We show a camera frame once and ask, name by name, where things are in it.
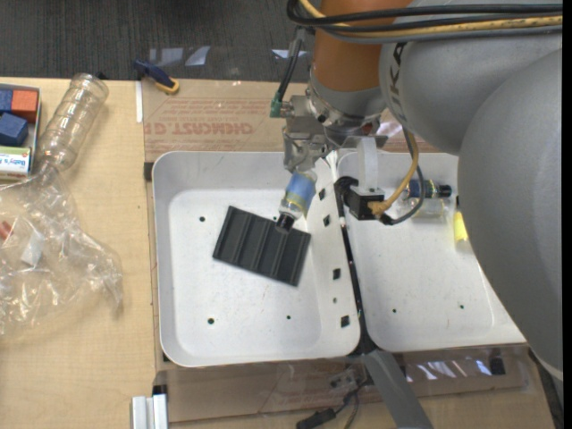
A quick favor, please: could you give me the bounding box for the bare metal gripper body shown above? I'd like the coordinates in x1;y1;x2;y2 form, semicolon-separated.
282;94;388;156

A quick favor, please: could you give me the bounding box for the clear bottle with blue label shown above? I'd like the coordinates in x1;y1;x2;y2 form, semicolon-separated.
274;170;319;234

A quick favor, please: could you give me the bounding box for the brown cardboard board red print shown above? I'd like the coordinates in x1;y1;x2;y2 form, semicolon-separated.
141;78;540;424

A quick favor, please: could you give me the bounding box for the black ribbed plastic panel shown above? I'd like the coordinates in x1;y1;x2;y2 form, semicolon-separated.
212;205;312;288

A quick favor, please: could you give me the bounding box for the small bottle with dark cap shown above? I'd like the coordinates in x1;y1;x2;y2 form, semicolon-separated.
404;178;453;201

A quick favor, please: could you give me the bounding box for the small clear plastic container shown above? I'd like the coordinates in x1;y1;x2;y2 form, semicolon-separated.
409;198;449;223

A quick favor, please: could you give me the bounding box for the yellow oblong item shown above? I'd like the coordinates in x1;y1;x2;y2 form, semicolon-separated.
452;209;470;246

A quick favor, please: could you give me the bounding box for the white plastic tray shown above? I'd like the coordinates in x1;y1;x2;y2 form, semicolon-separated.
334;149;528;354
150;150;362;368

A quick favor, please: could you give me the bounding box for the large clear plastic bottle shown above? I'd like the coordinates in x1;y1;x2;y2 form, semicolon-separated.
33;72;110;174

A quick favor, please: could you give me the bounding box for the clear plastic bag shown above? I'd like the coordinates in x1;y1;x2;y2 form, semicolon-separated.
0;167;125;335

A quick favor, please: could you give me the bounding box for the white cardboard box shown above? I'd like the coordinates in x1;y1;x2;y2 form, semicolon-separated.
0;82;43;181

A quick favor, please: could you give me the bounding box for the orange cube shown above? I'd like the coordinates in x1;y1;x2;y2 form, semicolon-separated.
10;88;40;123

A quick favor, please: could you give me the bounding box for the small white item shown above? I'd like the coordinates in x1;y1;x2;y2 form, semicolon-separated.
21;233;46;266

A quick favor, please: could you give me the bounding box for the white printed carton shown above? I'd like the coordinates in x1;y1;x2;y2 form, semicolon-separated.
0;146;33;179

